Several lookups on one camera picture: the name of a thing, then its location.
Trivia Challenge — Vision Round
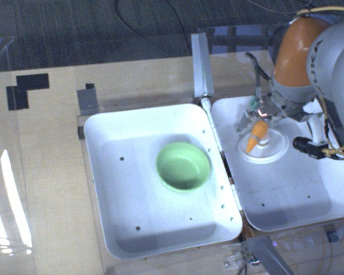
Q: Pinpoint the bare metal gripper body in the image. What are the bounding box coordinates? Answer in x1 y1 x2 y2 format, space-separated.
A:
242 91 289 130

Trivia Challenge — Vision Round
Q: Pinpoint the orange toy carrot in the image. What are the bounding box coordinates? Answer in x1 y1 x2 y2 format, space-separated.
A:
241 119 273 154

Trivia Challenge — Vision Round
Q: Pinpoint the white round plate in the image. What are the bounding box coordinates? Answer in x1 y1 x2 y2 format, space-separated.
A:
234 125 292 169

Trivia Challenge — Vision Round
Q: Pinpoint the thin black and white rod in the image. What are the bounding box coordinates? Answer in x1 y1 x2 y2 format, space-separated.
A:
199 93 244 216

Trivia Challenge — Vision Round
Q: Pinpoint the white plastic tray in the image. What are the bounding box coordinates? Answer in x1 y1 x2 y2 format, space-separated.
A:
209 81 344 239
80 95 247 265

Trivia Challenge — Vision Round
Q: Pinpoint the green bowl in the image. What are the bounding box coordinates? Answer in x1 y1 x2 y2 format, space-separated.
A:
152 137 215 197

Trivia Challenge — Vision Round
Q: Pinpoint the black cylinder on white bracket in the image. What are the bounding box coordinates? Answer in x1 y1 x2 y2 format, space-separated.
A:
287 101 333 164

